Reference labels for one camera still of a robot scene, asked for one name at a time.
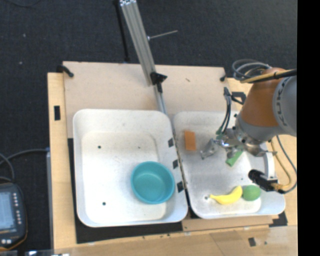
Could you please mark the white plastic tray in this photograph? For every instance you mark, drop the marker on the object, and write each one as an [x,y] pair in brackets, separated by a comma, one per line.
[215,177]
[112,175]

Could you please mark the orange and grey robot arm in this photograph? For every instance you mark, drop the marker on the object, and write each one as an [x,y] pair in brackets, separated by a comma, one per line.
[262,107]

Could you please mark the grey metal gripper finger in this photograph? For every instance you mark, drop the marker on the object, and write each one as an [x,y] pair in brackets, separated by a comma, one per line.
[208,150]
[234,152]

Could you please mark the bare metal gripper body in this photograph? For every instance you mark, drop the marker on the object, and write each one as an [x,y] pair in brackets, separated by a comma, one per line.
[246,144]

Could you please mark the orange rectangular block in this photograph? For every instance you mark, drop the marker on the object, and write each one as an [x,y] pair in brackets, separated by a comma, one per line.
[190,140]

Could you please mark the teal bowl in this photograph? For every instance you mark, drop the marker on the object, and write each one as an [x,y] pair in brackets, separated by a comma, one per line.
[152,183]

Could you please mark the green block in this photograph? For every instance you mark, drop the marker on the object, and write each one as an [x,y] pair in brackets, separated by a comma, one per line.
[233,160]

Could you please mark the pale wood board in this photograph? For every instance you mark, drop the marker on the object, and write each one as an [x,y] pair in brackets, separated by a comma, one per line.
[112,87]

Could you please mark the black cylinder on white bracket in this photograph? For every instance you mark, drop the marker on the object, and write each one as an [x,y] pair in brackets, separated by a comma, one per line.
[261,178]

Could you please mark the green ball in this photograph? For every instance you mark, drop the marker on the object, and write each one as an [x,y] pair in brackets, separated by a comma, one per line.
[252,193]

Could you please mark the yellow banana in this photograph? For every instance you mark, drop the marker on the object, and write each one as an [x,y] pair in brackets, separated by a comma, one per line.
[228,198]

